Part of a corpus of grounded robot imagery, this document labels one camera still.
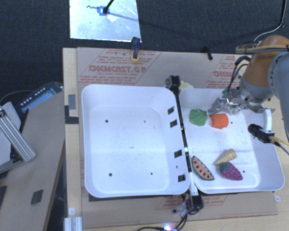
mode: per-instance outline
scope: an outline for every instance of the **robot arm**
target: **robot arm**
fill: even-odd
[[[209,115],[228,106],[233,114],[243,107],[263,112],[262,103],[275,95],[280,100],[286,130],[289,133],[289,52],[274,50],[274,46],[289,47],[283,36],[269,36],[258,48],[272,48],[253,55],[237,89],[229,89],[224,98],[217,99]]]

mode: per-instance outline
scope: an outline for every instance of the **white container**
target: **white container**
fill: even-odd
[[[208,117],[204,126],[190,123],[191,109],[207,111],[222,90],[185,89],[180,94],[181,111],[190,157],[196,156],[215,177],[203,180],[194,174],[194,182],[204,193],[239,193],[255,191],[274,191],[283,187],[285,178],[273,144],[264,144],[254,139],[248,132],[250,124],[264,127],[262,114],[249,109],[238,115],[229,115],[229,125],[223,129],[213,128]],[[237,158],[231,161],[241,172],[243,180],[228,180],[221,176],[215,160],[226,150],[234,149]]]
[[[177,104],[170,90],[89,85],[82,92],[82,117],[85,186],[91,195],[173,195],[188,189]]]

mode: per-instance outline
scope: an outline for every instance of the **purple grape toy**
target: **purple grape toy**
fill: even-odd
[[[225,162],[220,165],[222,176],[230,180],[242,180],[243,177],[240,171],[230,162]]]

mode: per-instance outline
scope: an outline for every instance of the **white tray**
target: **white tray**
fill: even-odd
[[[221,97],[221,92],[214,89],[185,89],[180,94],[190,157],[198,157],[215,177],[215,180],[209,181],[194,174],[195,185],[208,194],[279,190],[285,178],[275,146],[254,139],[247,130],[252,123],[263,127],[262,114],[251,110],[242,110],[238,115],[227,114],[229,125],[223,129],[213,128],[210,117],[202,127],[190,123],[190,110],[208,110],[216,98]],[[241,172],[243,180],[223,178],[214,165],[219,155],[230,148],[237,154],[232,163]]]
[[[170,90],[89,85],[82,92],[82,113],[85,186],[91,195],[172,195],[188,189],[180,121]]]

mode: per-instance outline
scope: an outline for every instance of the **dark floor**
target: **dark floor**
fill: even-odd
[[[277,27],[282,0],[136,0],[141,49],[234,53],[240,43]],[[289,38],[289,0],[284,28]],[[128,43],[69,38],[69,0],[0,0],[0,98],[63,82],[63,47],[128,48]],[[16,104],[25,94],[10,97]],[[61,181],[49,230],[61,230]]]

